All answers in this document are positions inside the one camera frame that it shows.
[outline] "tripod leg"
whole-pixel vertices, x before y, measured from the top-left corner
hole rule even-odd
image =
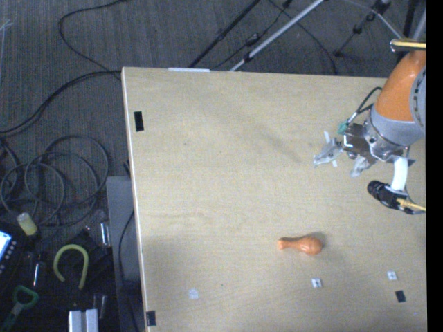
[[[374,5],[372,5],[369,14],[367,14],[358,24],[353,27],[352,34],[345,40],[340,48],[334,51],[334,56],[343,56],[341,51],[349,44],[349,42],[351,42],[353,36],[361,34],[361,31],[366,23],[374,21],[377,15],[382,15],[389,8],[390,2],[391,0],[376,0]]]
[[[279,29],[277,32],[275,32],[270,38],[265,40],[263,43],[261,43],[256,49],[252,50],[251,52],[247,53],[244,56],[244,59],[240,61],[238,64],[236,64],[230,71],[236,71],[239,67],[241,67],[243,64],[249,62],[252,60],[254,56],[256,56],[262,49],[266,48],[268,44],[279,38],[283,33],[288,31],[290,27],[292,27],[294,24],[299,22],[303,17],[308,15],[312,10],[314,10],[316,7],[318,7],[322,2],[328,1],[328,0],[315,0],[311,5],[309,5],[307,8],[305,8],[300,14],[295,16],[291,21],[289,21],[287,24],[285,24],[281,29]]]

